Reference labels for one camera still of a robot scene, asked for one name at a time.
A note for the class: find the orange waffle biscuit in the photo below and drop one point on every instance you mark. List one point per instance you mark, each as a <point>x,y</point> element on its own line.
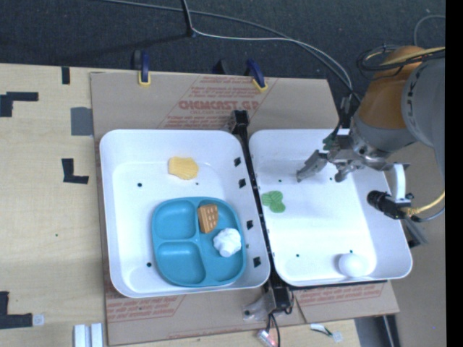
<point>208,218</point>

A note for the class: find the black cylinder on white bracket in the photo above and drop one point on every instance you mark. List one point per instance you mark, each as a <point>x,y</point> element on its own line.
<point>385,201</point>

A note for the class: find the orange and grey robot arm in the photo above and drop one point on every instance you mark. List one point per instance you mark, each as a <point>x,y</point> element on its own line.
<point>388,99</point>

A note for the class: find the blue divided plate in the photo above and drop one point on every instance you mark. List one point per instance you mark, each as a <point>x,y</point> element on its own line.
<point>181,259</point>

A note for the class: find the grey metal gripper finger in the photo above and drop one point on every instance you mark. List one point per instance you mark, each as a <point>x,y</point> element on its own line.
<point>343,174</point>
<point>312,165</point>

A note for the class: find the thin black rod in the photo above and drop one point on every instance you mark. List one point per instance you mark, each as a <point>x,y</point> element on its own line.
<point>262,215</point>

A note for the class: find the brown cardboard board red print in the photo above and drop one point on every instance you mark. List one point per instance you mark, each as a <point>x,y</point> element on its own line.
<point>144,103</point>

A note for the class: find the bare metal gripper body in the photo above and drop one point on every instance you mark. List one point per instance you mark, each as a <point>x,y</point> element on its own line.
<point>352,150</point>

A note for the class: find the white plastic tray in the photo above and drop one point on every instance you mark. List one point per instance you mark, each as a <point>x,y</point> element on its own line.
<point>325,226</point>
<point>137,230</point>

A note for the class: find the white egg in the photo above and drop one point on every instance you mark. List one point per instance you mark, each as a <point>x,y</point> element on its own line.
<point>352,265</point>

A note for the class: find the green lettuce leaf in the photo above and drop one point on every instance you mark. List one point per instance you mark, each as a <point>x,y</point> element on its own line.
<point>273,201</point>

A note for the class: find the yellow ridged crisp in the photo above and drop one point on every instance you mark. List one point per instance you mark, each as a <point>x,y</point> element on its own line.
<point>183,167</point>

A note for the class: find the white cauliflower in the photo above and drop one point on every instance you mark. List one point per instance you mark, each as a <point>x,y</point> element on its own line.
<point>228,241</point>

